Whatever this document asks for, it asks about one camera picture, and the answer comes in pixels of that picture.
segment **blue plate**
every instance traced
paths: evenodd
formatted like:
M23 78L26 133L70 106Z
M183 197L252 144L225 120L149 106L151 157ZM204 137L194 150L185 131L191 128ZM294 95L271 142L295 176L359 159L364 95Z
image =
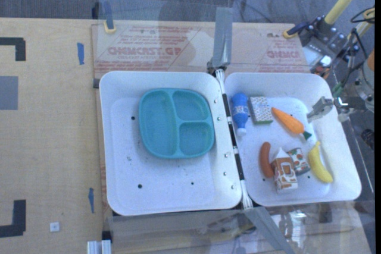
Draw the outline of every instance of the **blue plate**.
M193 90L146 92L139 104L139 129L144 146L160 158L194 158L214 144L209 104Z

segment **bottle cap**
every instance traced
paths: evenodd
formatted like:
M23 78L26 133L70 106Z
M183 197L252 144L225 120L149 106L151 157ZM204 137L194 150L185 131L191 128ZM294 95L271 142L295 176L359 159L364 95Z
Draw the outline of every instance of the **bottle cap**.
M238 128L237 129L237 136L243 137L244 135L246 135L246 129L245 128Z

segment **small white block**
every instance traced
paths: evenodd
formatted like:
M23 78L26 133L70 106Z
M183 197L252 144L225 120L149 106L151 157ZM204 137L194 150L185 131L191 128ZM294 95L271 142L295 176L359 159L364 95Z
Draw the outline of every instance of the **small white block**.
M59 232L60 231L60 223L52 222L50 223L50 232Z

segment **toy banana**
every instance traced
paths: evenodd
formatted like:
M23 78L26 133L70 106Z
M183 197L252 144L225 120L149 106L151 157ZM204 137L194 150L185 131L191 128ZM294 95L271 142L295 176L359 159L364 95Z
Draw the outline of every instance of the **toy banana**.
M319 145L320 142L317 141L315 146L308 153L308 160L310 162L312 172L316 175L316 177L322 182L331 183L333 182L332 175L324 167L323 163L321 163Z

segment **orange carrot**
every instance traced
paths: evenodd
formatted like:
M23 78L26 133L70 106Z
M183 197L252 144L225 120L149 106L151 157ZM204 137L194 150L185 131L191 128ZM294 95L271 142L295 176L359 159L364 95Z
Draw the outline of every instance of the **orange carrot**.
M304 138L307 140L312 134L304 131L303 123L298 119L294 118L292 115L285 113L282 110L272 107L271 110L273 114L283 123L283 125L292 133L302 133Z

